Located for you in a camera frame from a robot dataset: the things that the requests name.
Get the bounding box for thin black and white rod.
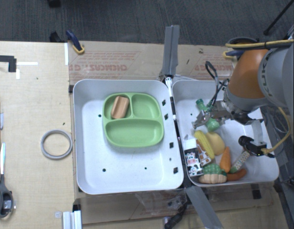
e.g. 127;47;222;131
165;76;181;142

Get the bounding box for green divided plate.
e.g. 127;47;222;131
102;92;165;148

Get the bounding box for brown and white carton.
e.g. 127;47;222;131
195;139;212;167

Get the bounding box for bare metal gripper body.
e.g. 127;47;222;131
208;101;253;125

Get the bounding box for yellow toy corn cob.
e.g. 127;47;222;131
193;130;216;160

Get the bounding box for white cow print carton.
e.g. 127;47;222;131
184;147;203;177

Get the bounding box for black cylinder on white bracket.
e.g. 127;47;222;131
238;119;268;156

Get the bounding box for tan toy bread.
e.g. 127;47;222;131
110;95;131;120

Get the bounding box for white printed stick packet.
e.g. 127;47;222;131
230;150;250;174

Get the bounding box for grey tape roll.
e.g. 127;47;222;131
40;129;73;160

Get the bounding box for orange toy carrot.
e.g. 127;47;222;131
219;146;232;174
226;168;247;182

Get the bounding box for green plastic bottle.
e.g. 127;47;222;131
195;98;221;132

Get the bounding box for pale yellow toy pear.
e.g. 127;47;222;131
205;131;226;156

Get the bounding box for white plastic tray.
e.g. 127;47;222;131
172;79;280;188
72;79;185;196

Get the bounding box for brown cardboard board, red print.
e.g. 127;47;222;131
67;41;274;225

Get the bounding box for grey handled scissors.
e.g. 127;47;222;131
0;142;14;219

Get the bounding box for green and tan toy squash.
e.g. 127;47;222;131
198;163;228;185

